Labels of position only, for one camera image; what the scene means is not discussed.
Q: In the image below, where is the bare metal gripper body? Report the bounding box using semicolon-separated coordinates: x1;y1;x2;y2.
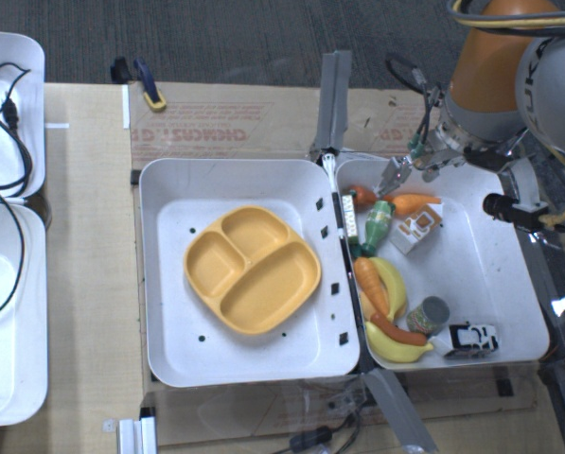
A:
411;128;473;183

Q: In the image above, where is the dark orange carrot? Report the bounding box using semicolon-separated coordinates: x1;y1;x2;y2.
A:
347;184;380;207

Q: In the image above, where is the green plastic bottle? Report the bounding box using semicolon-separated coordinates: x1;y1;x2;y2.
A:
360;200;397;257

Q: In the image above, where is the yellow and white printed packet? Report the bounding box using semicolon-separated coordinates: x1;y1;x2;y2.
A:
341;194;361;246

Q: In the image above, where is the white and orange carton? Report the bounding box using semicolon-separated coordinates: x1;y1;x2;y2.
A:
389;203;445;255

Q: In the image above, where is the yellow banana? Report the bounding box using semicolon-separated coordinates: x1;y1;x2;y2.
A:
369;256;409;323
364;320;435;364

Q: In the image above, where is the white plastic tray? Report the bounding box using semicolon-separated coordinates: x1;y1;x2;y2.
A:
138;157;362;389
334;158;552;372

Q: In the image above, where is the green printed can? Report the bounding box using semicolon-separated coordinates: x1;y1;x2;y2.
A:
406;295;451;338

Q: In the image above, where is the orange red sausage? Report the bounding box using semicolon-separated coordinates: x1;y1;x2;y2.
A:
369;311;429;347

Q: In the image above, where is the yellow divided plate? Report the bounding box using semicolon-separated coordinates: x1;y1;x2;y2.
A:
183;204;323;336

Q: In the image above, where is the brown cardboard board red print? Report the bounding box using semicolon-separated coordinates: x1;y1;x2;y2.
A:
128;80;548;446

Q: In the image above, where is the black and white carton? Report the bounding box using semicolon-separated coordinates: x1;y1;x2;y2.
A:
442;323;501;360

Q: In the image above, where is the black cylinder on white bracket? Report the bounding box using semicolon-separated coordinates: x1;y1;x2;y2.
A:
482;158;551;233

